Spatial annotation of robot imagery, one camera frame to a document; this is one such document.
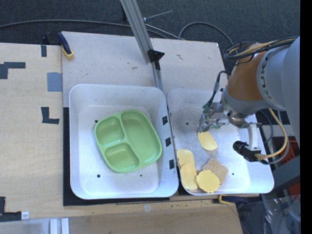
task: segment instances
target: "green plate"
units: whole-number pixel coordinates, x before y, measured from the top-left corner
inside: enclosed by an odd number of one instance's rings
[[[107,165],[128,173],[159,159],[162,145],[147,116],[139,110],[109,115],[94,128],[97,145]]]

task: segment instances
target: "white plastic container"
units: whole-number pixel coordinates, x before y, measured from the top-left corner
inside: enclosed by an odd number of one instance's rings
[[[216,140],[218,148],[215,151],[204,150],[197,138],[197,127],[202,113],[202,106],[210,99],[212,91],[174,89],[168,94],[168,108],[175,150],[189,149],[195,158],[195,167],[201,170],[210,158],[217,159],[228,168],[225,182],[214,193],[202,190],[190,191],[192,195],[220,195],[220,194],[265,194],[274,186],[274,179],[269,165],[260,162],[249,162],[233,149],[237,140],[249,142],[247,129],[238,129],[229,124],[220,129],[211,129],[210,133]],[[220,94],[215,96],[220,101]],[[246,119],[256,122],[255,115]],[[265,149],[258,131],[258,147],[262,154]]]
[[[94,136],[97,120],[127,110],[140,110],[162,143],[158,161],[129,173],[108,167]],[[70,182],[82,199],[172,196],[178,188],[175,152],[164,93],[155,87],[79,84],[69,94]]]

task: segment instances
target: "wooden table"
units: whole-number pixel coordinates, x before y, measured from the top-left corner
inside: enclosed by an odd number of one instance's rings
[[[209,81],[214,81],[217,72],[223,68],[220,53],[216,51],[217,44],[186,41],[181,43],[186,52],[193,51],[195,46],[205,48],[202,51],[208,57],[199,57],[197,54],[196,61],[193,61],[196,69],[204,70],[200,81],[193,87],[211,89]],[[171,51],[168,40],[153,39],[153,44],[156,50]],[[176,224],[182,224],[185,218],[195,214],[202,216],[197,218],[202,224],[196,225],[194,217],[188,223],[194,223],[196,233],[210,227],[215,230],[214,233],[217,230],[220,230],[218,233],[229,230],[231,233],[242,233],[235,205],[213,204],[211,198],[215,196],[195,197],[176,193],[169,201],[64,207],[63,93],[49,91],[47,77],[51,73],[62,74],[62,66],[68,60],[64,60],[60,46],[0,43],[0,53],[0,65],[8,67],[7,78],[0,79],[0,196],[6,197],[6,212],[29,212],[31,219],[74,216],[85,216],[86,219],[87,216],[106,215],[108,219],[123,219],[122,222],[130,217],[130,220],[135,221],[138,217],[154,216],[153,219],[165,221],[168,226],[171,225],[168,218]],[[210,54],[214,57],[213,65],[207,66],[211,61]],[[177,52],[175,57],[183,60],[183,53]],[[201,58],[206,58],[208,62],[202,63]],[[15,68],[12,64],[19,62],[24,63],[25,68]],[[191,71],[183,71],[189,67],[181,63],[172,62],[171,58],[164,58],[161,62],[161,66],[168,67],[163,68],[162,72],[166,92],[173,87],[184,87],[187,84],[179,83],[181,80],[170,79],[170,72],[176,72],[177,68],[187,78]],[[49,108],[49,118],[59,119],[58,124],[42,122],[42,107]],[[112,220],[111,226],[115,224],[118,223]]]

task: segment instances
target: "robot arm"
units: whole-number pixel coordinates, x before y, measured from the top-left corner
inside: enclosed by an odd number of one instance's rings
[[[287,112],[300,146],[300,37],[247,45],[248,49],[232,56],[237,62],[222,92],[221,101],[213,102],[218,89],[215,86],[214,95],[203,106],[198,131],[205,132],[228,123],[250,130],[253,123],[245,121],[247,116],[260,109],[276,109]],[[241,46],[241,43],[232,46],[228,53]],[[234,145],[237,152],[246,148],[254,149],[254,146],[246,143]]]

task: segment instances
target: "green bowl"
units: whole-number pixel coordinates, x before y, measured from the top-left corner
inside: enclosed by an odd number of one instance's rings
[[[94,134],[107,165],[118,173],[147,166],[162,154],[155,128],[139,110],[125,110],[99,120]]]

